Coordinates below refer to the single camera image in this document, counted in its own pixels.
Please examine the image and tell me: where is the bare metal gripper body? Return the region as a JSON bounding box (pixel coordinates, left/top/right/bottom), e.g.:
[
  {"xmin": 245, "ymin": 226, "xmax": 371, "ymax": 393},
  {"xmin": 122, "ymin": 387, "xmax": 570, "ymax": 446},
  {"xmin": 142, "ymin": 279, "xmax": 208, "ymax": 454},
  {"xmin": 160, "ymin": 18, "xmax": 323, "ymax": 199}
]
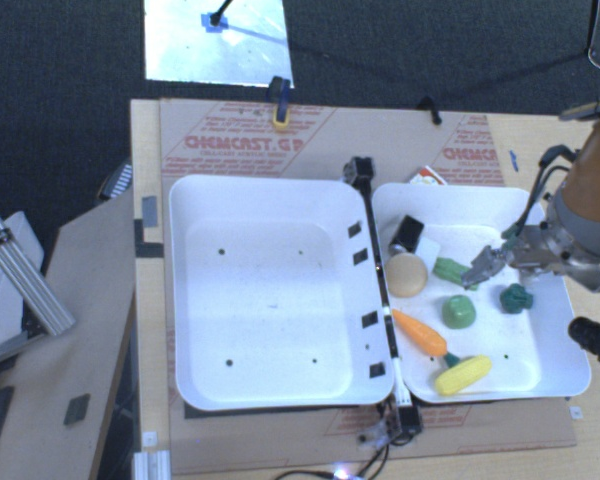
[{"xmin": 500, "ymin": 223, "xmax": 600, "ymax": 295}]

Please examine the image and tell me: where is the light green vegetable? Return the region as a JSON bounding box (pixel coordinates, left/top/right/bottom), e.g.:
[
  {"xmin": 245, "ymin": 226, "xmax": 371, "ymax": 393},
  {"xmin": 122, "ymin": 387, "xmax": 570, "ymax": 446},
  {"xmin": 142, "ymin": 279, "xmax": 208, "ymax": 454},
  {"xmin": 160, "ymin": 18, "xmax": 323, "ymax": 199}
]
[{"xmin": 432, "ymin": 256, "xmax": 481, "ymax": 292}]

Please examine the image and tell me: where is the green bell pepper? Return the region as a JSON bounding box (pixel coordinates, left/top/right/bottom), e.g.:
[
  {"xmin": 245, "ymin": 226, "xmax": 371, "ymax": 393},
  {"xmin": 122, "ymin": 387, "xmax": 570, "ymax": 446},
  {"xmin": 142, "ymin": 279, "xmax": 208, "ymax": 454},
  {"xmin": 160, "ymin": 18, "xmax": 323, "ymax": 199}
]
[{"xmin": 440, "ymin": 294, "xmax": 478, "ymax": 331}]

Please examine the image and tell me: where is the dark green broccoli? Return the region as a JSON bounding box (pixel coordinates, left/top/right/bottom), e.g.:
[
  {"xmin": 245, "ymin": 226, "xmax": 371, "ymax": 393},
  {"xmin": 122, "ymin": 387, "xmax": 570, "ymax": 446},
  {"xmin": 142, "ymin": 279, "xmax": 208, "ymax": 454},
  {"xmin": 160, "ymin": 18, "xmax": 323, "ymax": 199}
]
[{"xmin": 498, "ymin": 282, "xmax": 535, "ymax": 315}]

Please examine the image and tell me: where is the black box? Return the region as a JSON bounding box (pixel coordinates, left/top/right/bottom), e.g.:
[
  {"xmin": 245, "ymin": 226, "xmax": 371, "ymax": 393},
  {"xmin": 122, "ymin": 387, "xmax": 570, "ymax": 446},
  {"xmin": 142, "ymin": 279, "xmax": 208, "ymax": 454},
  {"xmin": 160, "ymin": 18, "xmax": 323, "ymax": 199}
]
[{"xmin": 389, "ymin": 214, "xmax": 426, "ymax": 258}]

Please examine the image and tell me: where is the white plastic tray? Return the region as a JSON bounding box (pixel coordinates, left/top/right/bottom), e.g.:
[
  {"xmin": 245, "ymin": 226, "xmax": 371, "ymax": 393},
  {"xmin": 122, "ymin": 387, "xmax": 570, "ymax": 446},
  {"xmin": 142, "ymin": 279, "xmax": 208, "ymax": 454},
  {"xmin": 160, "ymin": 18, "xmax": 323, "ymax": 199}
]
[
  {"xmin": 371, "ymin": 182, "xmax": 593, "ymax": 405},
  {"xmin": 168, "ymin": 173, "xmax": 397, "ymax": 412}
]

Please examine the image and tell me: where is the orange carrot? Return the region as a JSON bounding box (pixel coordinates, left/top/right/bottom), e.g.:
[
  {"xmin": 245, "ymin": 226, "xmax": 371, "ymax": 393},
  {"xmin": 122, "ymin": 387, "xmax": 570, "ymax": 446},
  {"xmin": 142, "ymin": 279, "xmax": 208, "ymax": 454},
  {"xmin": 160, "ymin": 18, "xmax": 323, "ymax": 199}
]
[{"xmin": 391, "ymin": 308, "xmax": 462, "ymax": 369}]

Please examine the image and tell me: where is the thin black and white rod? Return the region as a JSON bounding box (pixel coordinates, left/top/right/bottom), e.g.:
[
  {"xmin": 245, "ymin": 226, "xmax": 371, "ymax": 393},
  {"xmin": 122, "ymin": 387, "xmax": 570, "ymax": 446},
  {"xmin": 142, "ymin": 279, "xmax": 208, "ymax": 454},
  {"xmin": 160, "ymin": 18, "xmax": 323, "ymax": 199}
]
[{"xmin": 357, "ymin": 181, "xmax": 413, "ymax": 410}]

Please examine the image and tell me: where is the yellow corn cob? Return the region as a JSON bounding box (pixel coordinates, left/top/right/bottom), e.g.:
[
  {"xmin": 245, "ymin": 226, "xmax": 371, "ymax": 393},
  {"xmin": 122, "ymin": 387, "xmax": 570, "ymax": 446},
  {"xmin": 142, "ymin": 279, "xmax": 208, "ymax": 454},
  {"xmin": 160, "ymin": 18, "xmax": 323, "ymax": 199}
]
[{"xmin": 434, "ymin": 354, "xmax": 494, "ymax": 397}]

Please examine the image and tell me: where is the white and red packet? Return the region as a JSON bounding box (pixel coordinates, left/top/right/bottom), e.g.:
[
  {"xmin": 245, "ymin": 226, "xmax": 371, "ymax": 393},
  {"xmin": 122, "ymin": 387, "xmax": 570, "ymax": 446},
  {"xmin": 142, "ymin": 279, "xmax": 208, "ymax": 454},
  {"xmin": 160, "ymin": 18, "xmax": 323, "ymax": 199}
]
[{"xmin": 408, "ymin": 164, "xmax": 449, "ymax": 187}]

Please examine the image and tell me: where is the brown cardboard board red print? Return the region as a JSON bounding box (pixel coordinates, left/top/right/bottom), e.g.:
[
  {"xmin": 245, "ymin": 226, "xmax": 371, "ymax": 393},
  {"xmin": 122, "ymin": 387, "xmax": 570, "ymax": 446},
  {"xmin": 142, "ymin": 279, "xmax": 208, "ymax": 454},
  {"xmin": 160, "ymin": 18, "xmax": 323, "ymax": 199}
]
[{"xmin": 157, "ymin": 97, "xmax": 579, "ymax": 463}]

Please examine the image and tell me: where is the black cylinder on white bracket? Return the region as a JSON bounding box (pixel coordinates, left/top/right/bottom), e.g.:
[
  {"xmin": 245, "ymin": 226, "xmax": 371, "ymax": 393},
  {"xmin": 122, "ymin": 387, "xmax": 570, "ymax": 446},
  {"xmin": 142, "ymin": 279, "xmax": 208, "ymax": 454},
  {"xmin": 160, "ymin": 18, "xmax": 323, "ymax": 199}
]
[{"xmin": 567, "ymin": 316, "xmax": 600, "ymax": 373}]

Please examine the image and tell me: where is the black block with thin wires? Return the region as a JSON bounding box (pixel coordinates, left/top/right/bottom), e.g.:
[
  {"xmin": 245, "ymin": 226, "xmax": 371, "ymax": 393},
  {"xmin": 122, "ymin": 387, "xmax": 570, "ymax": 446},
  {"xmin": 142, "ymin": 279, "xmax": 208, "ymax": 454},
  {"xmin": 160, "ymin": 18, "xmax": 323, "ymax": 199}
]
[
  {"xmin": 342, "ymin": 156, "xmax": 377, "ymax": 187},
  {"xmin": 393, "ymin": 404, "xmax": 425, "ymax": 440}
]

